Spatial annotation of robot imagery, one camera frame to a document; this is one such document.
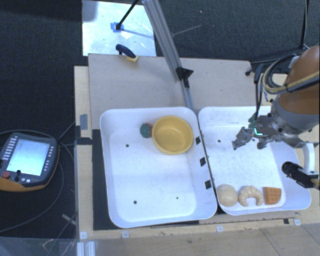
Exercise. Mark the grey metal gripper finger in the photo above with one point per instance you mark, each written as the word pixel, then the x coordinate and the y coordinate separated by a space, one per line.
pixel 263 144
pixel 242 137

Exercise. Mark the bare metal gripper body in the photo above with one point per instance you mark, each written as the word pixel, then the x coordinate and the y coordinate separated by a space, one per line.
pixel 277 127

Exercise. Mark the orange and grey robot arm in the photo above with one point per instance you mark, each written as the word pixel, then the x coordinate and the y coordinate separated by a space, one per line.
pixel 302 75

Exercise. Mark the white plastic tray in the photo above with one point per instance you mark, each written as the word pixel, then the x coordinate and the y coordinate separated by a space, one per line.
pixel 150 180
pixel 250 165

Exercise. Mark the beige croissant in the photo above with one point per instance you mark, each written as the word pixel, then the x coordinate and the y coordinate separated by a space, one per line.
pixel 250 193

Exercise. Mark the orange waffle piece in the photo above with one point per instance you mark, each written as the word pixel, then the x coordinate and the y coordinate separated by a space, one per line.
pixel 271 195

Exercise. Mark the beige bread roll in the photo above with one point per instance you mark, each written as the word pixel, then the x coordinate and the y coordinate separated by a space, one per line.
pixel 227 195

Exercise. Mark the yellow bowl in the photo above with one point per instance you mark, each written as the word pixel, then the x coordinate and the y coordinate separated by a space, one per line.
pixel 172 136

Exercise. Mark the green and red round toy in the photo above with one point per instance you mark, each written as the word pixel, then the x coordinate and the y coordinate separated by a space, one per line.
pixel 145 130

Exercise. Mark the brown cardboard board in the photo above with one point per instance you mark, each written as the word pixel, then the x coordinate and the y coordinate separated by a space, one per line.
pixel 135 82

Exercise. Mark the black cylinder on white bracket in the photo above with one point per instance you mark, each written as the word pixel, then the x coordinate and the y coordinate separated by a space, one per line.
pixel 297 173

